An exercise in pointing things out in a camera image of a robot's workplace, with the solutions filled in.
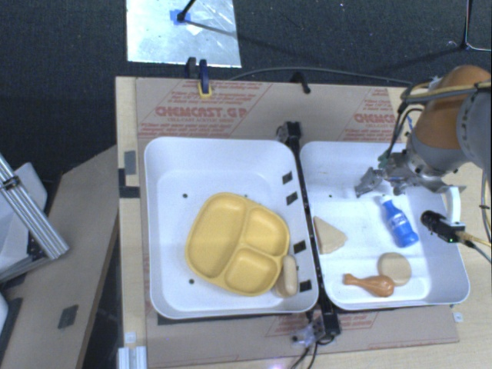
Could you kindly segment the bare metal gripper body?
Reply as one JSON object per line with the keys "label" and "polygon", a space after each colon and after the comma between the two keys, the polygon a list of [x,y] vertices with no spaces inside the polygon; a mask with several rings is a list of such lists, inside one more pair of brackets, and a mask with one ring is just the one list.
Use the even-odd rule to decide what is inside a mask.
{"label": "bare metal gripper body", "polygon": [[448,187],[437,171],[410,152],[392,153],[383,170],[384,180],[390,185],[392,181],[406,181],[407,188],[422,187],[429,191],[445,191]]}

